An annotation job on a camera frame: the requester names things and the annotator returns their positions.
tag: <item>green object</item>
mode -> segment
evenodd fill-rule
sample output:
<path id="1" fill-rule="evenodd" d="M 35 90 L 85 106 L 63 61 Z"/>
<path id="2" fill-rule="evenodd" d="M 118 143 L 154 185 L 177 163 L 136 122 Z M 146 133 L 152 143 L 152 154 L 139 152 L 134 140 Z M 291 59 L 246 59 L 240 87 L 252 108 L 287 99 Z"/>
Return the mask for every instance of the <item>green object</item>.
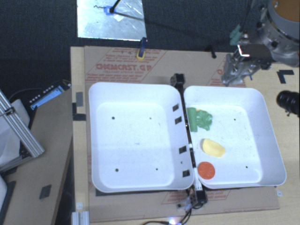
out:
<path id="1" fill-rule="evenodd" d="M 197 111 L 194 107 L 189 107 L 187 109 L 189 130 L 191 132 L 197 132 L 198 127 L 209 131 L 212 124 L 212 115 L 207 111 L 199 110 Z"/>
<path id="2" fill-rule="evenodd" d="M 241 35 L 242 35 L 242 32 L 240 32 L 240 25 L 238 24 L 229 35 L 230 45 L 237 45 Z"/>
<path id="3" fill-rule="evenodd" d="M 209 131 L 212 124 L 212 115 L 207 111 L 199 110 L 196 115 L 196 123 L 198 127 Z"/>
<path id="4" fill-rule="evenodd" d="M 187 116 L 188 116 L 188 123 L 189 123 L 189 130 L 191 132 L 197 132 L 197 111 L 194 107 L 189 107 L 187 109 Z"/>

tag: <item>yellow clip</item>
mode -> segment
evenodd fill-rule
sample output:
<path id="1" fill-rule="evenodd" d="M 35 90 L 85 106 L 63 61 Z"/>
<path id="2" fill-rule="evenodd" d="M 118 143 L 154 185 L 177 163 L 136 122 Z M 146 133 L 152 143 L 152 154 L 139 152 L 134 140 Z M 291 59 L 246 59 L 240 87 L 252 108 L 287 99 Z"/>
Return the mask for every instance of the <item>yellow clip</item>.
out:
<path id="1" fill-rule="evenodd" d="M 144 60 L 146 51 L 144 51 L 144 53 L 142 54 L 142 57 L 139 56 L 139 53 L 140 53 L 140 49 L 137 51 L 136 58 L 137 58 L 139 61 Z"/>

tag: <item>yellow object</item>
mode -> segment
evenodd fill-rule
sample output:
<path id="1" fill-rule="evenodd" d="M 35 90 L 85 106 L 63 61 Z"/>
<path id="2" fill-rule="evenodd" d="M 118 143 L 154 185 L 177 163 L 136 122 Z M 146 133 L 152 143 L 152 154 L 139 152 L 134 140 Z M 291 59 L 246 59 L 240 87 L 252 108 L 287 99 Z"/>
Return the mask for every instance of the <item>yellow object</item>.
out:
<path id="1" fill-rule="evenodd" d="M 137 51 L 136 58 L 140 61 L 144 60 L 146 51 L 142 54 L 142 57 L 139 57 L 140 49 Z"/>
<path id="2" fill-rule="evenodd" d="M 225 153 L 224 147 L 208 138 L 204 139 L 202 148 L 205 153 L 217 158 L 222 157 Z"/>

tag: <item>blue clip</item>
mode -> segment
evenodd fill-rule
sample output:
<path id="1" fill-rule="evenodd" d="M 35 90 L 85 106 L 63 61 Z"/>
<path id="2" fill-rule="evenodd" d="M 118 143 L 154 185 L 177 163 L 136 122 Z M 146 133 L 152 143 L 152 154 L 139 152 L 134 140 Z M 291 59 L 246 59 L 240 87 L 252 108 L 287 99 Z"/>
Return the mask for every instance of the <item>blue clip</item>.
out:
<path id="1" fill-rule="evenodd" d="M 137 54 L 136 54 L 136 58 L 138 60 L 143 60 L 144 57 L 145 57 L 145 49 L 146 49 L 146 44 L 147 44 L 148 40 L 146 37 L 143 37 L 139 43 L 139 50 L 137 51 Z"/>
<path id="2" fill-rule="evenodd" d="M 106 7 L 104 7 L 104 9 L 103 9 L 104 12 L 105 12 L 105 14 L 108 15 L 108 16 L 113 15 L 113 13 L 110 13 L 110 12 L 109 12 L 109 9 L 110 9 L 110 8 L 112 8 L 112 7 L 111 7 L 111 6 L 106 6 Z"/>

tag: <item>bolt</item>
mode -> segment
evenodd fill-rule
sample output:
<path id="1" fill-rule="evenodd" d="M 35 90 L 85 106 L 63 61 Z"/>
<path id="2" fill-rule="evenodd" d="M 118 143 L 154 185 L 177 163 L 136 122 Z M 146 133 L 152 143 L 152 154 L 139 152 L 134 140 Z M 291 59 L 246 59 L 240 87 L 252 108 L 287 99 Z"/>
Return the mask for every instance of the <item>bolt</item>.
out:
<path id="1" fill-rule="evenodd" d="M 273 48 L 277 48 L 278 42 L 276 42 L 276 41 L 271 42 L 271 46 L 272 46 Z"/>

